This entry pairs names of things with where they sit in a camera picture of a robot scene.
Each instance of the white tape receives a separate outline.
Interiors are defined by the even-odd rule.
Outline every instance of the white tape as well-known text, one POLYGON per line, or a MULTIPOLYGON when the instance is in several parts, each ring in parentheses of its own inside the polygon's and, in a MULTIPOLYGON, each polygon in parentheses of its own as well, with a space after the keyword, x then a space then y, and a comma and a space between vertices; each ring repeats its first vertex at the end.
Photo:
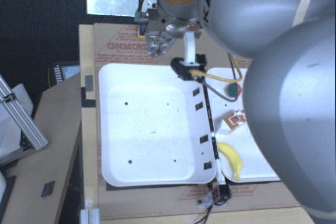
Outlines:
POLYGON ((312 209, 307 206, 301 205, 308 214, 325 220, 336 220, 336 211, 334 212, 323 212, 320 210, 312 209))
POLYGON ((293 26, 303 23, 311 0, 301 0, 296 11, 293 26))

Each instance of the white cable tie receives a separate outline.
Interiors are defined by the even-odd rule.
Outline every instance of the white cable tie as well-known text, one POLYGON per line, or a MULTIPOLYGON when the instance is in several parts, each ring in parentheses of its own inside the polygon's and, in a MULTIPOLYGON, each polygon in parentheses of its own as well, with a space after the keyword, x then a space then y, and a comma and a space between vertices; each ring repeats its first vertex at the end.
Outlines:
POLYGON ((336 211, 334 212, 324 212, 316 209, 309 208, 307 206, 301 205, 308 214, 325 220, 336 220, 336 211))
POLYGON ((296 14, 294 17, 293 26, 297 26, 303 23, 310 2, 311 0, 300 0, 300 4, 298 6, 298 9, 296 10, 296 14))

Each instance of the yellow banana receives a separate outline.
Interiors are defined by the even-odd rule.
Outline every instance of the yellow banana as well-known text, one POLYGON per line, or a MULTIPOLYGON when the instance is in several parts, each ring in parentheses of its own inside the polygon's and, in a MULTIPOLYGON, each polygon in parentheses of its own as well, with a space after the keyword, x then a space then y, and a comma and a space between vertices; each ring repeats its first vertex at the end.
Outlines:
POLYGON ((236 180, 240 180, 239 173, 243 166, 243 162, 236 150, 227 143, 218 143, 217 147, 219 151, 229 159, 230 164, 236 173, 236 180))

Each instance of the dark floor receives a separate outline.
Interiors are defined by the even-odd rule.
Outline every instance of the dark floor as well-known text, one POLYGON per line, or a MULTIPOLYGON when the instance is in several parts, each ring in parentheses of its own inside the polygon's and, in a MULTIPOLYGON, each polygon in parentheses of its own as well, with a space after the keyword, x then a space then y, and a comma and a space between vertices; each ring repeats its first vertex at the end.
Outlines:
MULTIPOLYGON (((86 0, 0 0, 0 74, 11 87, 23 83, 37 103, 50 65, 78 60, 78 25, 95 22, 132 19, 87 15, 86 0)), ((78 221, 79 177, 77 158, 60 223, 78 221)))

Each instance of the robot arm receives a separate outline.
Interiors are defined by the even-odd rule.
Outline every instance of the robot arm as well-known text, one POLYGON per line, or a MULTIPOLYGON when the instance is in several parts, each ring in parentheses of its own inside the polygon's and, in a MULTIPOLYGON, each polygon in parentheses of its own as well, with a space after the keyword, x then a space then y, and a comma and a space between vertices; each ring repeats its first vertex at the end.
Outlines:
POLYGON ((260 150, 316 223, 336 223, 335 0, 158 0, 142 18, 151 55, 205 31, 253 59, 244 109, 260 150))

